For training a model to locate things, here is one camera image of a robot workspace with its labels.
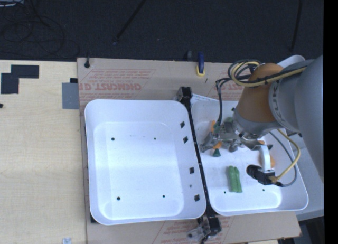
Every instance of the cardboard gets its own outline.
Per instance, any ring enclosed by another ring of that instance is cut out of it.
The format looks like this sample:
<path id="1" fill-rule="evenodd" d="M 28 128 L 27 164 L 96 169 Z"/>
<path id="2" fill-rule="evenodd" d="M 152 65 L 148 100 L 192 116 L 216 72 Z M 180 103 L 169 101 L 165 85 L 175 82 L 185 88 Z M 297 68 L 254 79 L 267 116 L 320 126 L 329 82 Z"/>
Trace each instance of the cardboard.
<path id="1" fill-rule="evenodd" d="M 92 223 L 89 209 L 87 147 L 84 109 L 94 99 L 169 100 L 182 86 L 194 94 L 218 99 L 214 82 L 227 77 L 229 63 L 205 63 L 205 76 L 196 74 L 195 62 L 171 62 L 126 59 L 89 60 L 79 58 L 78 82 L 83 155 L 83 178 L 86 205 L 87 239 L 93 243 L 196 243 L 186 233 L 197 227 L 196 220 L 142 222 L 116 226 Z M 223 100 L 238 100 L 243 87 L 234 82 L 223 85 Z M 230 244 L 298 237 L 301 230 L 294 212 L 219 217 L 222 231 L 208 243 Z"/>

